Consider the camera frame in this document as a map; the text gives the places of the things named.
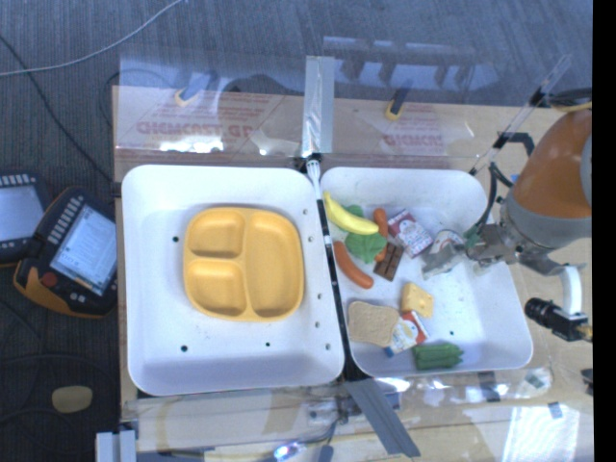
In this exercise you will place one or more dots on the brown chocolate bar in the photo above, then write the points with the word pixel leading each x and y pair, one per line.
pixel 389 262

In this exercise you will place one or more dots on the thin black and white rod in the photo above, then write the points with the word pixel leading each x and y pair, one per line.
pixel 328 248

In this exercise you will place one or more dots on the brown cardboard board red print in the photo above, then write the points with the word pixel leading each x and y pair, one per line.
pixel 544 402

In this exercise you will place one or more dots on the short orange sausage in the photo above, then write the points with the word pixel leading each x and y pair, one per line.
pixel 381 219

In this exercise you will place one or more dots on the white red pouch blue cap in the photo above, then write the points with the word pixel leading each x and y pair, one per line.
pixel 406 332

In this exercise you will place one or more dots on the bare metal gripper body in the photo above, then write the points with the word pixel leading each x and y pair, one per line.
pixel 495 246

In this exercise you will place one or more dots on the long orange sausage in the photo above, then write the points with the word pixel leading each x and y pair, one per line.
pixel 353 267

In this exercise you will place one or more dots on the yellow banana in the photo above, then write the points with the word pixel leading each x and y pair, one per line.
pixel 346 219

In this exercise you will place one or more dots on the beige oval pad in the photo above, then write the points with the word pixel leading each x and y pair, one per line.
pixel 72 399

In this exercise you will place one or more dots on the yellow cheese wedge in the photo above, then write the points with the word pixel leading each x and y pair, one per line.
pixel 418 300

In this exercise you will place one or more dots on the green beans bundle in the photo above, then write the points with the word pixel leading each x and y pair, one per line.
pixel 438 356

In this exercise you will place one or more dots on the beige bread slice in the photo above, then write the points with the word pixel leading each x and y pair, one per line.
pixel 370 323

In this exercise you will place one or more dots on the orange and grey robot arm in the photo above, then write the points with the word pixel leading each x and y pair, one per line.
pixel 553 171

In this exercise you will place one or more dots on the white plastic tray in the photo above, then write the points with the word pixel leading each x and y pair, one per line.
pixel 481 315
pixel 159 306

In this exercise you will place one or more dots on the black cylinder on white bracket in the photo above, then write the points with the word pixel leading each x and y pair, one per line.
pixel 553 313

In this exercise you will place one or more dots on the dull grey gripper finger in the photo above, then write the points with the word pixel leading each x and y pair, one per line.
pixel 435 266
pixel 457 253

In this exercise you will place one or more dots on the yellow divided plate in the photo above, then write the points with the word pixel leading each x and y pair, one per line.
pixel 269 267

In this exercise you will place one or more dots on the green lettuce leaf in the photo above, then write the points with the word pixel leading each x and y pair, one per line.
pixel 366 246

